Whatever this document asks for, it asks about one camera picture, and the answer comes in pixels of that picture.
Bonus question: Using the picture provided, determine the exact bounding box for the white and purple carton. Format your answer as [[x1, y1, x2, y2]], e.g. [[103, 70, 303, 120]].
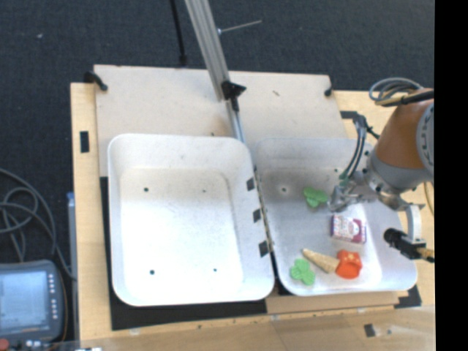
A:
[[330, 214, 368, 245]]

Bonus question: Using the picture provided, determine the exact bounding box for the red toy packet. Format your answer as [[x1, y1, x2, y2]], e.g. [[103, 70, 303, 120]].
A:
[[335, 249, 363, 280]]

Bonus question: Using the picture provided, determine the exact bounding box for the beige toy ice cream cone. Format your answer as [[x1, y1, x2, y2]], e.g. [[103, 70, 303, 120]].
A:
[[301, 247, 339, 274]]

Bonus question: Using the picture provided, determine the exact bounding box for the white plastic tray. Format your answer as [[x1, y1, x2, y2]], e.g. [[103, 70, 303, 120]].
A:
[[252, 137, 419, 297], [107, 133, 276, 308]]

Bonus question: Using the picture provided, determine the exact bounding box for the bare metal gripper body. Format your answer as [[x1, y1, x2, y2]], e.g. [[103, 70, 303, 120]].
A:
[[342, 172, 415, 212]]

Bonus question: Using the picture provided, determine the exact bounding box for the pale wooden board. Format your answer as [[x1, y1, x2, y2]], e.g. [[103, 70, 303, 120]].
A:
[[93, 64, 400, 315]]

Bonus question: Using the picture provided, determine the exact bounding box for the black cylinder on white bracket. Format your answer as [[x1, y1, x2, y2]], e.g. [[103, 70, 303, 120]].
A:
[[383, 203, 427, 260]]

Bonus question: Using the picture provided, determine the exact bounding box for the green toy broccoli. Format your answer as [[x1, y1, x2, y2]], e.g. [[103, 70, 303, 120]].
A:
[[302, 186, 328, 209], [290, 257, 317, 287]]

